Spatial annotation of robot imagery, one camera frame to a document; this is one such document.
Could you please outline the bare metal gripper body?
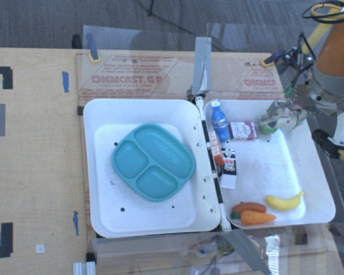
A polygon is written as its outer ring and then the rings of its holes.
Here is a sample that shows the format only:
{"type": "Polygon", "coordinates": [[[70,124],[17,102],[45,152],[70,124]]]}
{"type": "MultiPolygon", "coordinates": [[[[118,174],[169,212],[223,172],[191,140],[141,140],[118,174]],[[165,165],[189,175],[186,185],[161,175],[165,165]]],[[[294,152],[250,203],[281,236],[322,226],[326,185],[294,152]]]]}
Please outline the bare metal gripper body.
{"type": "Polygon", "coordinates": [[[338,104],[343,100],[344,95],[337,95],[315,85],[297,85],[288,98],[288,107],[292,110],[332,115],[338,111],[338,104]]]}

